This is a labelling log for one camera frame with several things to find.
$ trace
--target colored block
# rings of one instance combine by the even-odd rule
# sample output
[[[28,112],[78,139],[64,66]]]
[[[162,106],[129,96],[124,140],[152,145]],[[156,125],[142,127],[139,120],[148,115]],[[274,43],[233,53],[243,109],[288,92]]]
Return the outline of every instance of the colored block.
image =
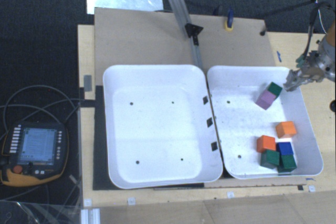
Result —
[[[293,148],[290,142],[279,142],[277,143],[277,152],[280,153],[280,155],[293,155]]]
[[[279,173],[290,173],[296,168],[297,166],[293,155],[280,156],[280,165],[278,166]]]
[[[260,106],[261,108],[267,110],[273,104],[275,99],[276,99],[276,96],[273,93],[265,90],[258,97],[256,104]]]
[[[261,154],[260,165],[262,167],[273,169],[280,163],[280,153],[277,151],[265,150]]]
[[[274,82],[271,82],[271,84],[268,86],[267,90],[269,92],[273,93],[276,96],[276,98],[278,98],[281,91],[282,91],[282,87],[275,84]]]
[[[291,138],[297,133],[293,121],[280,122],[275,129],[279,138]]]
[[[257,139],[257,152],[263,153],[265,150],[276,150],[274,137],[262,135]]]

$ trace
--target dark green cube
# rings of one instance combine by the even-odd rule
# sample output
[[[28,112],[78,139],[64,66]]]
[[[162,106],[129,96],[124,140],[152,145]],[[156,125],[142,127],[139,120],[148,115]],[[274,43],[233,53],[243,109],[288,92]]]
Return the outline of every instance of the dark green cube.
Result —
[[[273,169],[279,165],[280,153],[272,150],[265,150],[261,154],[260,165],[262,167]]]
[[[269,92],[273,93],[278,98],[281,91],[282,91],[282,87],[275,84],[274,82],[271,82],[271,84],[268,86],[267,90]]]
[[[293,155],[280,156],[280,165],[278,166],[279,173],[290,173],[296,168],[297,166]]]

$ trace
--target orange cube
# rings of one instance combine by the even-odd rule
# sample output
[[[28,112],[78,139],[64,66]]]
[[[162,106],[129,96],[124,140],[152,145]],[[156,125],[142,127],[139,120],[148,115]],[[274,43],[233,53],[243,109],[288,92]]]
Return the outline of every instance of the orange cube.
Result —
[[[257,139],[257,152],[263,153],[265,150],[276,150],[275,137],[262,135]]]
[[[279,138],[291,138],[296,135],[296,128],[293,121],[280,122],[275,129]]]

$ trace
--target white tray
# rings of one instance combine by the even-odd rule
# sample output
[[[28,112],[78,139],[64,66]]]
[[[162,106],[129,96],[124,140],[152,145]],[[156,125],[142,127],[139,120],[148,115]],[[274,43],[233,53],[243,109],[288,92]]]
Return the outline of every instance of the white tray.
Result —
[[[202,183],[221,176],[223,163],[199,68],[112,66],[103,85],[109,175],[116,186]]]
[[[303,101],[301,90],[282,90],[268,110],[255,104],[259,94],[273,81],[282,86],[289,69],[283,67],[229,67],[209,69],[207,78],[227,171],[239,179],[280,176],[277,169],[260,166],[256,141],[262,135],[276,142],[290,141],[298,168],[290,176],[317,175],[322,157]],[[275,126],[294,121],[298,134],[278,139]]]

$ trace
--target black clip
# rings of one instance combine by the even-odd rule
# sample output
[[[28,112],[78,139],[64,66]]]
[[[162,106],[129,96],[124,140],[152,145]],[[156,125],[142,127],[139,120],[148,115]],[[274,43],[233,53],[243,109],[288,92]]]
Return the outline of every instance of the black clip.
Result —
[[[185,30],[187,31],[188,37],[193,37],[193,42],[195,46],[198,46],[198,35],[203,30],[203,27],[187,23],[185,25]]]

